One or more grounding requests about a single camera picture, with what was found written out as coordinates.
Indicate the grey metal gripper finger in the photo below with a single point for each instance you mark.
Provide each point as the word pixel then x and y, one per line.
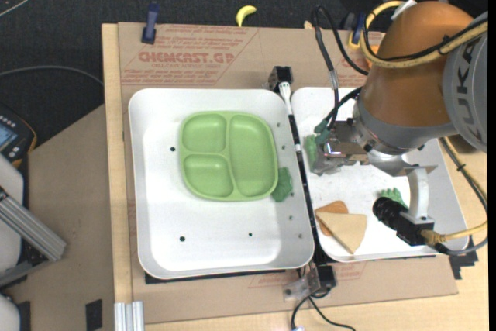
pixel 320 164
pixel 338 165

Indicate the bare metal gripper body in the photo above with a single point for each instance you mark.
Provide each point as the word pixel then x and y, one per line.
pixel 346 139

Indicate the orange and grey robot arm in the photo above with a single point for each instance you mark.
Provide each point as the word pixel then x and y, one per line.
pixel 414 89

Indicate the green broccoli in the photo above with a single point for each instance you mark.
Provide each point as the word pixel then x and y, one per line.
pixel 310 149
pixel 393 195
pixel 284 186

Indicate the thin black and white rod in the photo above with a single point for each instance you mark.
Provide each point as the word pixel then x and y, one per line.
pixel 300 163

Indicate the white plastic tray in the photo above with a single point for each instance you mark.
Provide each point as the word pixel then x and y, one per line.
pixel 360 186
pixel 217 236

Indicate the orange flat slice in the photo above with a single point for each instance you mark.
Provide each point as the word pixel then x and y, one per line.
pixel 335 206

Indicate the tan triangular bread slice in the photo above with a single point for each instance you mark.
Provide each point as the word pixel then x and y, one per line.
pixel 346 228

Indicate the green divided plate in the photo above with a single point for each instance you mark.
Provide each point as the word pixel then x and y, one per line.
pixel 248 151

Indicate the yellow banana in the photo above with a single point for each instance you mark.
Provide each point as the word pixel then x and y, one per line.
pixel 245 13

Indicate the brown cardboard board red print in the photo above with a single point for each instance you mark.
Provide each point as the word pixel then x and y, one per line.
pixel 186 58

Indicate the black cylinder on white bracket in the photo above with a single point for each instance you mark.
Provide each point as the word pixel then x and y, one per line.
pixel 403 221

